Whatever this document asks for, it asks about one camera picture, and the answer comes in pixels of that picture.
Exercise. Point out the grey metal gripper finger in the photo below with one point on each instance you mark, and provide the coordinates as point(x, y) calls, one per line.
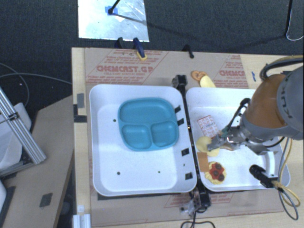
point(215, 144)

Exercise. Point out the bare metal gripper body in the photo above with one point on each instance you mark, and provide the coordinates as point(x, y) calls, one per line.
point(237, 138)

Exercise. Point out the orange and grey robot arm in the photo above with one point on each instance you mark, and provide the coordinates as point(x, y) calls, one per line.
point(268, 103)

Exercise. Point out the yellow banana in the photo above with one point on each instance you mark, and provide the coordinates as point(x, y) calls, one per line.
point(203, 144)

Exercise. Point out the red and white packet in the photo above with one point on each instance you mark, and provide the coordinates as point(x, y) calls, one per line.
point(207, 126)

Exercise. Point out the brown bread slice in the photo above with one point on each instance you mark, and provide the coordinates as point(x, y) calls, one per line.
point(203, 161)

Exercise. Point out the thin black rod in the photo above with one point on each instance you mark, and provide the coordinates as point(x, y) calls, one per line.
point(190, 132)

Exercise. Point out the yellow pizza slice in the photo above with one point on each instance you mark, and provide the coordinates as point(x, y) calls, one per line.
point(216, 173)

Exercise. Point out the white plastic tray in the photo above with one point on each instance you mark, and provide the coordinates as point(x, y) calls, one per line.
point(142, 170)
point(240, 170)

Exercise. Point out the pale yellow oval toy food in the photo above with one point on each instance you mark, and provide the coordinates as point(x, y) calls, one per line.
point(207, 82)

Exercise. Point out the blue divided plate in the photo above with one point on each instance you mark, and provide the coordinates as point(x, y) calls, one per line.
point(147, 122)

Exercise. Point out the brown pretzel biscuit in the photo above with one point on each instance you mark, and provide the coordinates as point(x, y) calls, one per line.
point(197, 75)

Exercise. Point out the brown cardboard board red print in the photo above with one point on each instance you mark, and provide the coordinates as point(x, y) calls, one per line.
point(147, 65)

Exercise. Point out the black cylinder on white bracket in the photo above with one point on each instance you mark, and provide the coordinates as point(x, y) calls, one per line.
point(261, 173)

